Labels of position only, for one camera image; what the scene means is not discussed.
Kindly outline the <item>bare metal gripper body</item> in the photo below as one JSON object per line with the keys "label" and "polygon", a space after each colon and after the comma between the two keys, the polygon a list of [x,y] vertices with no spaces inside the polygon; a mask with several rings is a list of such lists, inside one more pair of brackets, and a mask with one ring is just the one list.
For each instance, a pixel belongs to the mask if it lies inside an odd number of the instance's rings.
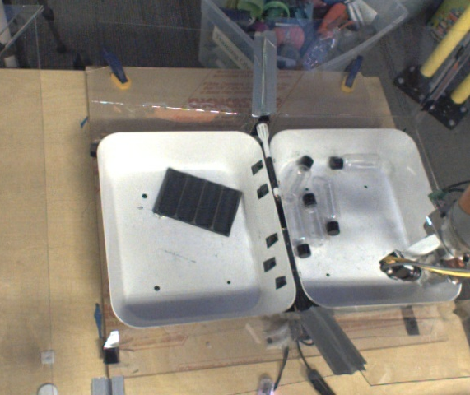
{"label": "bare metal gripper body", "polygon": [[433,250],[437,261],[432,268],[438,274],[470,278],[470,215],[432,212],[424,227],[439,240],[439,247]]}

